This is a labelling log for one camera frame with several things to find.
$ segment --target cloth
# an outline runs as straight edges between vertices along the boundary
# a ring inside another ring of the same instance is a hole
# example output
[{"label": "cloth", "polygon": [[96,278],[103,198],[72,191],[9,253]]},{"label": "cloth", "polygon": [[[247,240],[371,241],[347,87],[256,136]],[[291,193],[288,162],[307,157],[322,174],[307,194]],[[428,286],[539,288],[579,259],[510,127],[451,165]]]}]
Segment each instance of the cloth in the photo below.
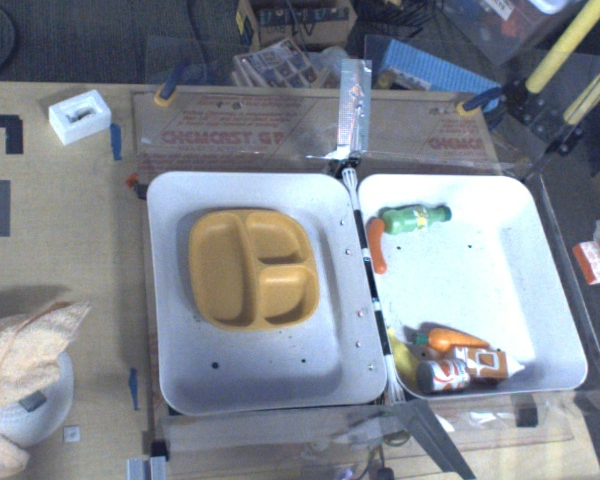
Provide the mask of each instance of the cloth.
[{"label": "cloth", "polygon": [[[60,302],[36,315],[0,320],[0,408],[58,381],[58,355],[90,309]],[[22,471],[28,460],[25,450],[0,434],[0,478]]]}]

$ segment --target green bottle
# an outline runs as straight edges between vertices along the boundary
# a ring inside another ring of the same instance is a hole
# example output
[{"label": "green bottle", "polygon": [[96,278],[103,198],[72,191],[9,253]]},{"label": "green bottle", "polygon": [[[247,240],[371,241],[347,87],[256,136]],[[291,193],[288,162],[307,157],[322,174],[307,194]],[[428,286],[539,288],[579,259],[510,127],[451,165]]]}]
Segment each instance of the green bottle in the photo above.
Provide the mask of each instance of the green bottle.
[{"label": "green bottle", "polygon": [[448,206],[429,208],[417,204],[406,208],[386,210],[382,213],[385,233],[397,235],[409,233],[418,229],[426,229],[434,222],[447,222],[451,220],[451,209]]}]

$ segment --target orange carrot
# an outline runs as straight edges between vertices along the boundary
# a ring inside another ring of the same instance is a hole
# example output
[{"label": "orange carrot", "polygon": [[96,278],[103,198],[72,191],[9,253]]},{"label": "orange carrot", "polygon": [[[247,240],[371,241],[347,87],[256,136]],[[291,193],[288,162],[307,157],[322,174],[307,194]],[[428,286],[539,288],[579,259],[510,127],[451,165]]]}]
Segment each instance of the orange carrot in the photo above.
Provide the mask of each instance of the orange carrot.
[{"label": "orange carrot", "polygon": [[417,332],[414,339],[415,345],[428,345],[438,352],[446,354],[452,347],[478,347],[489,348],[489,343],[470,334],[460,331],[437,327],[429,334]]},{"label": "orange carrot", "polygon": [[382,256],[382,233],[384,233],[384,221],[378,218],[372,218],[367,225],[367,238],[369,239],[369,252],[371,253],[371,262],[373,271],[376,274],[384,274],[387,271],[387,263]]}]

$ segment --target brown box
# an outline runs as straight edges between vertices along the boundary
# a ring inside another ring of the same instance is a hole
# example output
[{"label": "brown box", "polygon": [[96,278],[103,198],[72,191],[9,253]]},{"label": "brown box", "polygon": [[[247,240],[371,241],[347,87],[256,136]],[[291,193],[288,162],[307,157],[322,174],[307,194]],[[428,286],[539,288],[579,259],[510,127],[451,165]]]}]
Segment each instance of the brown box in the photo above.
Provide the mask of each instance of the brown box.
[{"label": "brown box", "polygon": [[358,16],[350,0],[239,0],[236,21],[242,41],[259,51],[284,38],[304,42],[311,50],[345,46]]}]

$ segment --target table surface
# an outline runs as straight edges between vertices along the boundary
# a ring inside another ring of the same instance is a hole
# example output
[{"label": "table surface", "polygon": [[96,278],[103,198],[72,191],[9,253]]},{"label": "table surface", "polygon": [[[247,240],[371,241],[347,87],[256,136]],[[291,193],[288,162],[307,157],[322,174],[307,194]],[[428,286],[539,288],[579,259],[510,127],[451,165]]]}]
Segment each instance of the table surface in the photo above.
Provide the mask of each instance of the table surface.
[{"label": "table surface", "polygon": [[[113,158],[108,131],[63,146],[49,124],[50,105],[91,89],[100,92],[122,129],[121,161]],[[68,348],[75,394],[64,424],[79,425],[81,440],[63,443],[58,430],[30,450],[29,465],[17,479],[118,479],[127,459],[146,457],[152,414],[144,202],[124,183],[136,168],[131,94],[141,89],[0,83],[0,113],[18,114],[24,121],[23,155],[5,154],[0,130],[0,180],[11,182],[11,232],[0,237],[0,318],[57,300],[85,300],[93,307]],[[131,368],[138,372],[138,411],[127,384]],[[559,439],[543,440],[541,429],[534,439],[529,429],[526,442],[531,444],[459,445],[463,456],[484,479],[600,478],[582,415],[568,402],[561,407],[568,428]],[[396,478],[458,478],[440,473],[426,456],[398,457],[388,465]],[[253,478],[290,476],[273,471]]]}]

